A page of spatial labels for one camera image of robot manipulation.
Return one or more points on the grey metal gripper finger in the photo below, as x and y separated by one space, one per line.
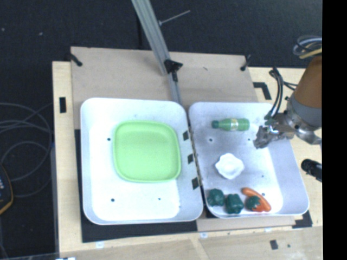
268 138
259 141

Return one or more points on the green plate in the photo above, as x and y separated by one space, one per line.
146 150

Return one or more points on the white plastic tray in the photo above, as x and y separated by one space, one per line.
284 177
135 204

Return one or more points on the white scalloped bowl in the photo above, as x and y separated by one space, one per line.
229 166

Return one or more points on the brown cardboard board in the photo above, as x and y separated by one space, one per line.
122 74

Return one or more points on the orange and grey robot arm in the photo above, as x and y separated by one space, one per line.
310 88

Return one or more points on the green bottle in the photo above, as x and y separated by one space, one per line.
231 124

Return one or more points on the black cylinder on white bracket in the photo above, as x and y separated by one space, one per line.
311 168

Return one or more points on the green broccoli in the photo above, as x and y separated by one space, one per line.
253 203
234 204
215 197

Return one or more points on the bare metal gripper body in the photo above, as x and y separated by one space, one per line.
284 130

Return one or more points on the orange carrot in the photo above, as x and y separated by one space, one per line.
264 203

